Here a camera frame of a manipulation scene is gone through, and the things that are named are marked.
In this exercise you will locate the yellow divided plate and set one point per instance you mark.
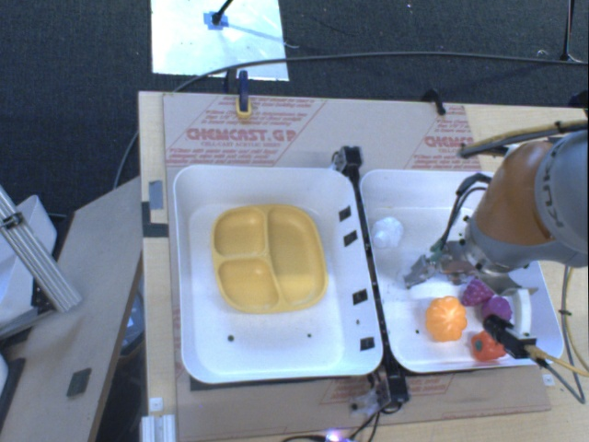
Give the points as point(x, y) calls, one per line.
point(285, 247)

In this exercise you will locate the white lumpy toy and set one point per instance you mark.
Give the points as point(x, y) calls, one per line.
point(387, 232)

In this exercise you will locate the purple grapes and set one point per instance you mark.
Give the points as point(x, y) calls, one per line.
point(499, 307)
point(476, 293)

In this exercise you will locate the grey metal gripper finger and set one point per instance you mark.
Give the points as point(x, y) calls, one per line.
point(414, 278)
point(427, 264)

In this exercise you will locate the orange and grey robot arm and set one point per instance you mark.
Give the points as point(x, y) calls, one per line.
point(529, 201)

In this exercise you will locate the orange tangerine toy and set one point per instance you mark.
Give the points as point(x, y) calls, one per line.
point(445, 318)

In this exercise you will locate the white plastic tray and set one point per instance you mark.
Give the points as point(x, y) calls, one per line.
point(257, 339)
point(405, 329)

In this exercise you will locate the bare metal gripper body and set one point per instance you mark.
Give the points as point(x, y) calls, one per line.
point(458, 267)

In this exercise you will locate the orange bell pepper toy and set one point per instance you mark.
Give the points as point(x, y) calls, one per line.
point(485, 347)

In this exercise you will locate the thin black and white rod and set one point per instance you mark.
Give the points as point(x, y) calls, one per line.
point(370, 265)

